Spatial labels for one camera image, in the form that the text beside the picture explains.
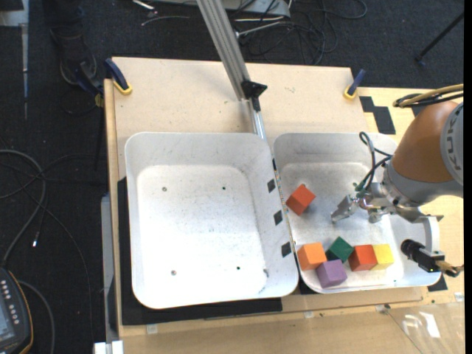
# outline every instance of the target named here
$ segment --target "white tray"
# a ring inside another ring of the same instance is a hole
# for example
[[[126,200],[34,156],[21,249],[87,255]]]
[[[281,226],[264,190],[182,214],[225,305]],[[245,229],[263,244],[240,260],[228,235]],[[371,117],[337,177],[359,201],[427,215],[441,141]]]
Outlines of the white tray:
[[[299,275],[266,142],[252,133],[138,133],[126,142],[125,160],[132,286],[143,305],[295,289]]]
[[[394,153],[396,144],[388,136],[378,133],[369,136],[376,148]],[[316,195],[300,216],[288,209],[296,250],[306,243],[320,242],[326,251],[341,236],[351,246],[388,243],[395,259],[393,265],[377,271],[351,271],[346,261],[347,280],[331,288],[321,287],[314,270],[301,271],[309,288],[329,294],[432,285],[439,280],[440,273],[427,273],[400,251],[401,243],[407,238],[425,242],[422,224],[411,224],[391,215],[384,216],[378,223],[369,223],[367,211],[362,209],[337,223],[331,221],[331,212],[344,196],[353,193],[353,183],[360,182],[371,168],[369,151],[357,133],[283,134],[274,143],[274,158],[285,198],[300,184],[305,184]],[[383,168],[377,170],[377,179],[381,179],[382,171]]]

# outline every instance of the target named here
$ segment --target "yellow cube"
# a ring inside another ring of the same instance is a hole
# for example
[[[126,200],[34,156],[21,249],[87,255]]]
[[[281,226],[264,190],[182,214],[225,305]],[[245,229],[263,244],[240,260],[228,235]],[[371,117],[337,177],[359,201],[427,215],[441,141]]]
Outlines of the yellow cube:
[[[372,246],[374,248],[375,256],[377,257],[377,265],[371,268],[371,271],[384,270],[393,264],[393,253],[389,244],[375,244]]]

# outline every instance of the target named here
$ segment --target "black floor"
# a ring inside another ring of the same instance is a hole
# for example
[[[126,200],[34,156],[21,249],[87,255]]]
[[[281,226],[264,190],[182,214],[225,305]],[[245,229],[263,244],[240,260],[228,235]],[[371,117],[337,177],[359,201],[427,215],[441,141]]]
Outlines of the black floor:
[[[15,4],[6,1],[0,8]],[[149,11],[131,1],[83,0],[87,41],[100,62],[111,56],[218,60],[198,8],[151,4],[158,17],[167,18],[143,26]],[[463,83],[464,21],[426,54],[423,65],[414,58],[463,10],[464,0],[296,0],[291,8],[296,26],[259,31],[241,48],[248,62],[343,66],[353,74],[365,69],[364,86],[435,89]],[[232,18],[249,16],[259,17],[238,13]],[[235,23],[240,31],[257,25]],[[72,114],[93,101],[62,81],[40,0],[29,0],[27,75],[25,99],[21,31],[0,27],[0,255],[41,197],[41,181],[28,184],[38,172],[26,154],[44,170],[47,211],[40,209],[24,230],[7,267],[49,301],[55,352],[90,353],[94,341],[105,339],[100,201],[108,187],[103,146],[94,169],[100,112]],[[48,353],[46,309],[36,295],[25,292],[35,324],[32,352]]]

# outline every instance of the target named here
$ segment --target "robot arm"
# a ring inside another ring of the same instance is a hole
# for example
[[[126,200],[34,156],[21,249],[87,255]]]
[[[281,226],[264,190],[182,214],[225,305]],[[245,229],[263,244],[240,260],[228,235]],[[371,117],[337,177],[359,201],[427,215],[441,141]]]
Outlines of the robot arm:
[[[437,222],[442,216],[424,215],[420,207],[441,195],[463,198],[463,117],[463,103],[427,105],[408,127],[393,156],[383,160],[381,182],[366,183],[365,178],[356,187],[357,193],[347,195],[331,214],[332,221],[362,208],[368,211],[371,223],[391,214],[422,223],[425,245],[405,240],[402,252],[426,271],[456,276],[462,269],[447,264],[439,249]],[[374,151],[372,143],[367,145]]]

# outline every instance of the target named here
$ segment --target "cube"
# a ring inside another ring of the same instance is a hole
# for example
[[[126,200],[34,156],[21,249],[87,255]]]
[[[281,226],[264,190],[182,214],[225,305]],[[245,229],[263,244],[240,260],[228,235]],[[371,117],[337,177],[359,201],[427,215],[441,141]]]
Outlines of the cube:
[[[314,270],[327,261],[323,245],[321,243],[305,244],[297,251],[298,263],[303,271]]]
[[[326,251],[326,258],[328,261],[341,260],[345,263],[353,250],[354,248],[347,241],[338,236]]]
[[[318,266],[315,271],[322,288],[340,285],[347,279],[341,260],[326,261]]]
[[[372,246],[377,257],[377,265],[371,270],[384,270],[393,264],[393,253],[389,244],[375,244]]]
[[[290,209],[300,216],[310,205],[310,203],[315,199],[314,195],[310,190],[306,188],[304,184],[298,186],[295,191],[288,197],[288,200],[285,204],[290,207]]]
[[[375,265],[377,265],[377,257],[372,245],[354,246],[353,253],[349,256],[349,266],[352,271],[370,270]]]

